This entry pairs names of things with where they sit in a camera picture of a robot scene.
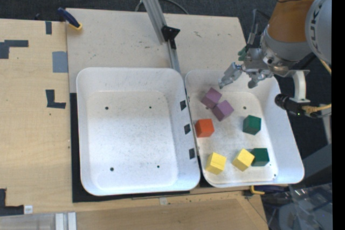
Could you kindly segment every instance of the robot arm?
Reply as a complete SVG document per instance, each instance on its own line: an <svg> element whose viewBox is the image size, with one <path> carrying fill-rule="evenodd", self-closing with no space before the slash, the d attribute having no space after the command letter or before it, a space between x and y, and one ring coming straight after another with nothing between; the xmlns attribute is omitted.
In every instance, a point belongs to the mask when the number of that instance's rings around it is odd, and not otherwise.
<svg viewBox="0 0 345 230"><path fill-rule="evenodd" d="M271 17L253 11L253 26L247 45L238 53L239 61L233 62L219 80L220 89L234 82L245 72L251 81L249 88L259 81L274 75L292 77L295 85L294 97L277 95L278 106L294 115L310 114L319 109L308 106L306 99L305 75L307 70L292 69L301 59L314 53L326 69L332 64L332 0L277 0ZM258 36L256 16L260 13L268 19L268 24Z"/></svg>

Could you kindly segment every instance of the wooden board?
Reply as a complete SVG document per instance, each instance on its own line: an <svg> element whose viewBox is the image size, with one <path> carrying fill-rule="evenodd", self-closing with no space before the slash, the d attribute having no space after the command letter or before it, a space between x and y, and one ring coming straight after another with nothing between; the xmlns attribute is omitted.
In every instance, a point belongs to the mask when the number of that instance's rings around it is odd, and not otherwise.
<svg viewBox="0 0 345 230"><path fill-rule="evenodd" d="M83 25L67 29L70 92L86 67L171 67L145 12L67 9ZM246 44L236 17L164 14L175 38L182 77L193 69L226 70Z"/></svg>
<svg viewBox="0 0 345 230"><path fill-rule="evenodd" d="M254 216L243 198L174 203L161 206L77 213L80 230L91 229L241 229L267 230L264 217Z"/></svg>
<svg viewBox="0 0 345 230"><path fill-rule="evenodd" d="M238 19L230 21L236 25L235 32L240 32ZM44 21L0 19L0 42L5 40L29 41L28 47L11 47L9 59L0 59L0 188L7 188L6 205L32 205L34 213L160 207L159 197L72 203L68 74L53 73L52 69L52 52L67 51L66 24L52 22L50 35L45 32ZM65 109L47 107L46 89L55 90L55 101L66 102ZM255 218L251 223L256 225L263 221L264 215L257 211L262 204L260 198L254 203L255 208L244 201L239 190L248 188L197 187L188 196L167 197L167 202L229 203L229 199L237 198L235 207L240 205L247 216Z"/></svg>

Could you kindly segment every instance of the blue clamp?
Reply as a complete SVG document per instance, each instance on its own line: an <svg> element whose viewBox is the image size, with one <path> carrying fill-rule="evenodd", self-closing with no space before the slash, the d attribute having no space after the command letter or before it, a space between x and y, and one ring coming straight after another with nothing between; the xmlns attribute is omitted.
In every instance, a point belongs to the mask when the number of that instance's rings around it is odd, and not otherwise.
<svg viewBox="0 0 345 230"><path fill-rule="evenodd" d="M76 30L80 30L82 28L82 24L79 23L69 12L67 12L63 8L58 8L58 14L62 16L65 20L68 21L71 27Z"/></svg>

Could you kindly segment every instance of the black tape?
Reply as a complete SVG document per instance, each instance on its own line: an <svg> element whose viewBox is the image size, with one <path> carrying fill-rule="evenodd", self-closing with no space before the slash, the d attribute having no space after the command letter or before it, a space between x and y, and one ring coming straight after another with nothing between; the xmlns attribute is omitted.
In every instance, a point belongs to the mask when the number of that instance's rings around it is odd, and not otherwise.
<svg viewBox="0 0 345 230"><path fill-rule="evenodd" d="M186 124L184 126L184 134L188 134L190 132L190 124Z"/></svg>
<svg viewBox="0 0 345 230"><path fill-rule="evenodd" d="M10 48L6 43L0 43L0 59L8 59Z"/></svg>
<svg viewBox="0 0 345 230"><path fill-rule="evenodd" d="M189 149L189 159L193 159L195 157L195 150Z"/></svg>
<svg viewBox="0 0 345 230"><path fill-rule="evenodd" d="M186 106L187 106L187 104L185 103L185 100L183 100L183 101L180 102L181 110L185 109Z"/></svg>
<svg viewBox="0 0 345 230"><path fill-rule="evenodd" d="M45 22L45 33L46 34L52 34L52 23L51 23L51 21Z"/></svg>
<svg viewBox="0 0 345 230"><path fill-rule="evenodd" d="M6 206L6 189L0 189L0 217L6 215L22 215L24 214L24 205Z"/></svg>
<svg viewBox="0 0 345 230"><path fill-rule="evenodd" d="M55 102L55 90L53 89L46 89L45 91L47 95L47 107L52 107L52 108L65 108L66 103L56 103Z"/></svg>
<svg viewBox="0 0 345 230"><path fill-rule="evenodd" d="M5 40L5 44L9 47L28 47L28 40Z"/></svg>

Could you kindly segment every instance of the gray tape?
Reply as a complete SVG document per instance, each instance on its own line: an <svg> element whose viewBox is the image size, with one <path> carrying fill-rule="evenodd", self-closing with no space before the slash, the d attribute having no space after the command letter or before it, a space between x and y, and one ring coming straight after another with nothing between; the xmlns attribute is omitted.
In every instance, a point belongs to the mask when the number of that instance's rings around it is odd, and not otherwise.
<svg viewBox="0 0 345 230"><path fill-rule="evenodd" d="M53 52L53 73L68 73L66 52Z"/></svg>

